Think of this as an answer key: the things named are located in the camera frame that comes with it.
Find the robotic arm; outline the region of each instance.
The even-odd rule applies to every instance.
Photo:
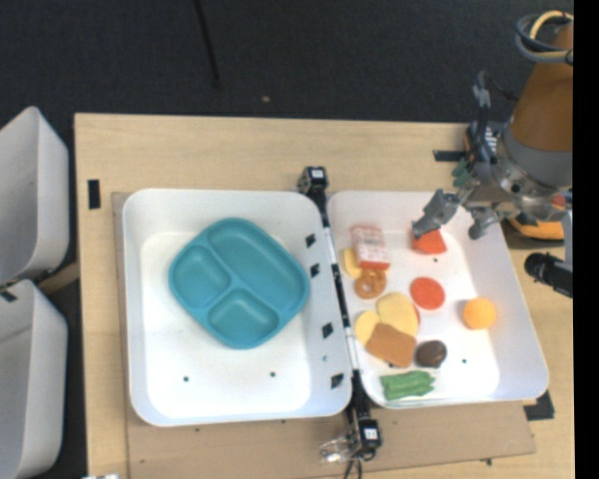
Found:
[[[559,27],[549,44],[538,40],[544,25]],[[465,135],[466,155],[453,171],[455,193],[438,190],[413,223],[419,238],[439,229],[459,206],[473,218],[474,240],[492,224],[523,217],[528,223],[561,222],[565,260],[534,253],[526,271],[572,296],[572,109],[574,17],[560,11],[519,20],[515,41],[535,67],[509,120],[488,120],[491,83],[479,73],[473,94],[478,119]]]

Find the dark floor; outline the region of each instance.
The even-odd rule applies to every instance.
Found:
[[[220,87],[194,0],[0,0],[0,128],[35,105],[72,151],[76,112],[466,122],[478,71],[518,93],[532,69],[515,22],[574,13],[574,0],[201,2]],[[77,289],[52,299],[71,327],[67,423],[39,479],[85,473]]]

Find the toy donut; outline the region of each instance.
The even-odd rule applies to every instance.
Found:
[[[363,269],[354,288],[360,298],[375,298],[386,288],[386,273],[381,269]]]

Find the wooden table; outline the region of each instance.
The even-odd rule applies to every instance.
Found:
[[[78,114],[75,161],[84,332],[88,467],[122,478],[326,477],[316,447],[341,417],[203,428],[154,428],[129,408],[116,282],[113,195],[142,188],[290,190],[324,166],[330,190],[451,190],[463,124]],[[574,477],[572,300],[523,272],[524,241],[509,238],[550,371],[554,419],[528,423],[521,402],[374,410],[386,443],[364,464],[373,479]],[[563,249],[551,253],[563,256]],[[490,464],[482,460],[494,459]]]

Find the blue plate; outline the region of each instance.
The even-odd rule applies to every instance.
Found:
[[[308,277],[273,238],[242,219],[215,222],[169,268],[182,307],[227,346],[248,349],[276,335],[305,305]]]

